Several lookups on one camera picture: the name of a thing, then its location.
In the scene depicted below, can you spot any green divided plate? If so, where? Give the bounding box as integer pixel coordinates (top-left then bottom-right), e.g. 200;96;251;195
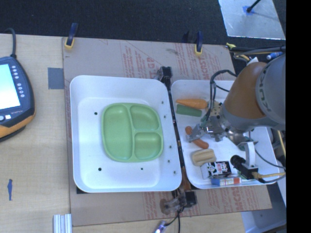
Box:
101;102;164;163

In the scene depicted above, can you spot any orange carrot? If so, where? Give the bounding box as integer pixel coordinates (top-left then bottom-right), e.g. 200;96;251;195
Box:
175;98;208;110

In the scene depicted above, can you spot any white plastic tray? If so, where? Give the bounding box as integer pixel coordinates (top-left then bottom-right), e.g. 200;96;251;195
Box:
69;75;183;194
170;79;280;190

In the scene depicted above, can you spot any white carton with cow print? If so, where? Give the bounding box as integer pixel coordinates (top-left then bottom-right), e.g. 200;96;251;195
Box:
200;161;232;180

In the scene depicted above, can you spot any orange sausage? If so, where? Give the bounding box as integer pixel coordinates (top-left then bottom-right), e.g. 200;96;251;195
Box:
185;125;210;150

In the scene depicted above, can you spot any brown cardboard board, red print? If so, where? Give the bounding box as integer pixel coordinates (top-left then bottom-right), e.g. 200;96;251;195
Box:
61;37;273;227

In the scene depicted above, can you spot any black cylinder on white bracket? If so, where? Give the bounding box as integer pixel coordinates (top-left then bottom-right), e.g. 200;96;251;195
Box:
230;141;259;181

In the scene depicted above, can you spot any tan bread bun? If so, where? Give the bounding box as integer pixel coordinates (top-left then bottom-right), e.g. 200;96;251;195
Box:
190;148;217;167

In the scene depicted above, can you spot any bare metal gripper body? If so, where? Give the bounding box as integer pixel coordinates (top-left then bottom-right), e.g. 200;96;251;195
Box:
200;101;229;135

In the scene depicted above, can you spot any green rounded block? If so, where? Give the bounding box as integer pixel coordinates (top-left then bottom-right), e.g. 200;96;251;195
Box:
175;104;203;117

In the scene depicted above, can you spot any blue and orange carton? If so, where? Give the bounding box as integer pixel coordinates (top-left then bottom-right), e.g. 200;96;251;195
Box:
209;176;242;187

